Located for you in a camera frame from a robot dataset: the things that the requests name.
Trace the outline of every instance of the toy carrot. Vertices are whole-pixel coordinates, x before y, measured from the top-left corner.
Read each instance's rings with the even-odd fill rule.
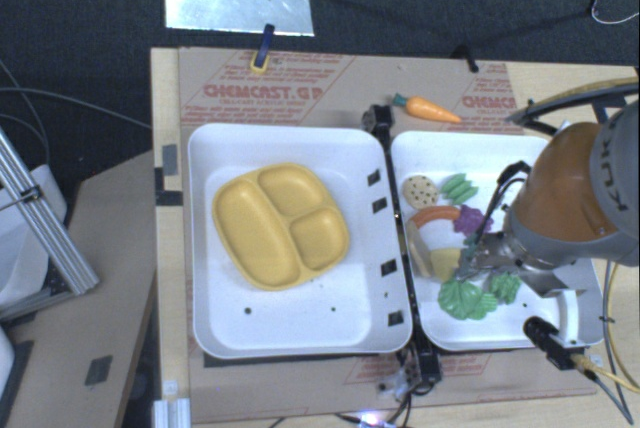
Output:
[[[424,97],[411,96],[409,98],[396,94],[393,98],[395,106],[404,106],[409,115],[421,119],[435,120],[440,122],[460,122],[460,117],[451,113],[440,105],[427,101]]]
[[[411,217],[411,221],[419,229],[433,220],[457,220],[459,216],[460,210],[453,206],[430,206],[418,211]]]

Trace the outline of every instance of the yellow divided plate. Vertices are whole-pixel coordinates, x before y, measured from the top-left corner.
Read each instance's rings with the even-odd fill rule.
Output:
[[[316,277],[349,249],[342,213],[306,167],[282,163],[224,184],[213,221],[229,256],[254,286],[277,291]]]

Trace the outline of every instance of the toy vegetable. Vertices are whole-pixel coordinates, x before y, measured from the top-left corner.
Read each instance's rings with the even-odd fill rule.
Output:
[[[460,117],[451,113],[446,108],[439,106],[423,97],[411,96],[409,98],[396,94],[393,98],[394,106],[404,106],[409,115],[421,119],[435,120],[440,122],[459,123]]]

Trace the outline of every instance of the purple toy grapes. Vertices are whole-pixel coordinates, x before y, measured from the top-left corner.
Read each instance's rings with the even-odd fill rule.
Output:
[[[483,218],[484,214],[482,211],[470,208],[466,204],[462,204],[462,206],[460,206],[460,216],[457,220],[453,221],[453,230],[455,232],[461,232],[468,238],[478,227],[480,227]],[[489,218],[484,227],[484,232],[489,232],[492,224],[493,220]]]

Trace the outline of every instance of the blue and yellow clamp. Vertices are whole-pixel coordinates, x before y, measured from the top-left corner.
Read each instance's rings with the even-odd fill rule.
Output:
[[[276,27],[272,24],[266,24],[262,32],[262,42],[260,48],[251,57],[251,70],[256,74],[264,74],[269,65],[269,46]]]

